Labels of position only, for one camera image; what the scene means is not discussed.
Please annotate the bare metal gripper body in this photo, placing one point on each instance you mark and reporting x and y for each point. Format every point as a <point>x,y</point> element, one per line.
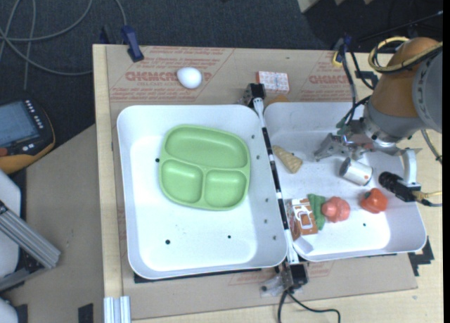
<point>356,135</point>

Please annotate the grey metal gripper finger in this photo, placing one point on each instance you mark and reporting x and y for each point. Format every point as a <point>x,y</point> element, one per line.
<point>327,147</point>
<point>354,153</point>

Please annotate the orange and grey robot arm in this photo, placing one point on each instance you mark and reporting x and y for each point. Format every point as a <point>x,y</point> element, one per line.
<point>397,93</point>

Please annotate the white can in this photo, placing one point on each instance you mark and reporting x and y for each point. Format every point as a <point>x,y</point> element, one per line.
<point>356,172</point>

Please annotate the beige waffle cone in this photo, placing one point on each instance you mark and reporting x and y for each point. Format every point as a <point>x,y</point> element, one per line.
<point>288,161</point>

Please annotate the orange bell pepper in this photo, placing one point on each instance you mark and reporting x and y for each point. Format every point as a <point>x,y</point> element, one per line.
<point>374,202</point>

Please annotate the thin black and white rod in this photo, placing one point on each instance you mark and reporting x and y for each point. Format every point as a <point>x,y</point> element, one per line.
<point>270,152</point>

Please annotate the green leafy vegetable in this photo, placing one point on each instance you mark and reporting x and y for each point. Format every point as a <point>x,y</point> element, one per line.
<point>318,209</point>

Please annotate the orange and white patterned box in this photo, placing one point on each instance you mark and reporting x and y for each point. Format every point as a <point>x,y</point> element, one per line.
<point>273,81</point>

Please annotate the white plastic tray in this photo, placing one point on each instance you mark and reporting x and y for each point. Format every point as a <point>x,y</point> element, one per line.
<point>351,240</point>
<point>197,240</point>

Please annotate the green divided plate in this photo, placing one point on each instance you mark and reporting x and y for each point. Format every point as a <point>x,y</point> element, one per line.
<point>205,149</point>

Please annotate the brown cardboard board red print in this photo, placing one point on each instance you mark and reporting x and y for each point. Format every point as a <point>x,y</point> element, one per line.
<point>218,64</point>

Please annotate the white egg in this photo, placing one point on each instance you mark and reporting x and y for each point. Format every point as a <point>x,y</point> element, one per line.
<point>189,77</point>

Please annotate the black cylinder on white bracket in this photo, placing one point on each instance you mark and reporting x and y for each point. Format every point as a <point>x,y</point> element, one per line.
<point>395,181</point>

